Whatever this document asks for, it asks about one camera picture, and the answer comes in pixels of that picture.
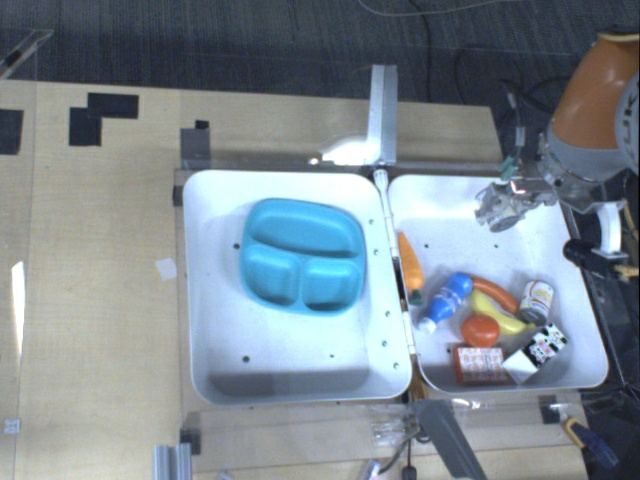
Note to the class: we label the white carton with black print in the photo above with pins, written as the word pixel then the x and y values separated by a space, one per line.
pixel 540 348

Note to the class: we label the red tomato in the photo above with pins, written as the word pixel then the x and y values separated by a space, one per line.
pixel 480 330

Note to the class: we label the blue divided plate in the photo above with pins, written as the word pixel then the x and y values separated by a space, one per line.
pixel 300 238

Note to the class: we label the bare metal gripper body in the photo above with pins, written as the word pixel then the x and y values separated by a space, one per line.
pixel 537 190

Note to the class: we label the orange sausage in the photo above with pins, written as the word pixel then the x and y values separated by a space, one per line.
pixel 495 290

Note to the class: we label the white and orange can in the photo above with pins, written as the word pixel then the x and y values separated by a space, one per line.
pixel 536 298

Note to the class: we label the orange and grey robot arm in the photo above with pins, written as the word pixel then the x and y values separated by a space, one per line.
pixel 590 98

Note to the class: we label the black cylinder on white bracket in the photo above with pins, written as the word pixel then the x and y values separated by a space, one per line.
pixel 610 233

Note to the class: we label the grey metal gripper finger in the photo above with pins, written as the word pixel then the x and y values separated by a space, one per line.
pixel 487 205
pixel 507 218

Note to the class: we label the blue and white bottle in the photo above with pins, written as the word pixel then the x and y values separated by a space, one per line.
pixel 447 298

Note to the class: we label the orange carrot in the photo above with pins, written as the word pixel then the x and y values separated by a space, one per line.
pixel 410 265

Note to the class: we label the white plastic tray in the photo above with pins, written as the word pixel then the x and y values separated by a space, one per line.
pixel 450 213
pixel 280 353

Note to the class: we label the yellow banana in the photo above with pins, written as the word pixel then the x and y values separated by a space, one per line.
pixel 492 313

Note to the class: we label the orange printed carton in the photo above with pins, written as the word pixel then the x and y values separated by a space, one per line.
pixel 480 365

